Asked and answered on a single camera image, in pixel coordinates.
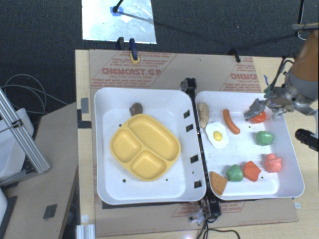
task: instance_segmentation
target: yellow plate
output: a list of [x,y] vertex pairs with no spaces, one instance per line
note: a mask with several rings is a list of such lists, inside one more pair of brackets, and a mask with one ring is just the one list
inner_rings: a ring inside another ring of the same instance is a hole
[[154,181],[175,163],[178,139],[155,118],[138,114],[129,118],[112,136],[111,154],[143,181]]

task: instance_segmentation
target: pink toy food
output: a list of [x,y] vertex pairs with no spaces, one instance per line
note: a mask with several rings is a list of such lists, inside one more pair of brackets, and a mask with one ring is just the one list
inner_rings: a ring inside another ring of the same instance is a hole
[[270,173],[279,172],[283,168],[282,159],[276,157],[275,154],[270,153],[266,155],[266,161],[264,165],[266,166],[266,170]]

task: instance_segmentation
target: toy tomato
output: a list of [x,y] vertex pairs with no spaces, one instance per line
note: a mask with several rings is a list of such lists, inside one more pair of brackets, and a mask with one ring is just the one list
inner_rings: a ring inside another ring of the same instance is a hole
[[266,120],[265,111],[262,111],[260,114],[258,114],[255,117],[252,117],[250,120],[252,123],[261,123],[261,122],[265,121]]

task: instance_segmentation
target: toy green pepper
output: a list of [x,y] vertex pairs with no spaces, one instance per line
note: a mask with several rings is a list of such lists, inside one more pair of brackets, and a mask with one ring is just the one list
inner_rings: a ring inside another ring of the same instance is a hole
[[229,181],[242,181],[244,174],[239,165],[232,165],[226,172]]
[[274,139],[274,135],[267,131],[259,131],[256,134],[256,140],[258,145],[269,145]]

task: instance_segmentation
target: orange toy food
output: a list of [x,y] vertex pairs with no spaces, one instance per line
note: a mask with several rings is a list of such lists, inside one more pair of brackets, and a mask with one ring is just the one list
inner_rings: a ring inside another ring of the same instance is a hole
[[240,129],[235,125],[235,123],[233,122],[233,120],[230,117],[230,113],[228,109],[223,110],[223,117],[224,120],[228,126],[228,128],[234,133],[234,134],[239,134],[240,133]]
[[258,180],[261,170],[253,161],[249,161],[244,166],[244,177],[253,182]]
[[265,111],[262,111],[260,114],[252,117],[250,120],[252,123],[261,123],[261,122],[264,122],[266,120],[266,118],[267,118],[267,116],[266,116]]

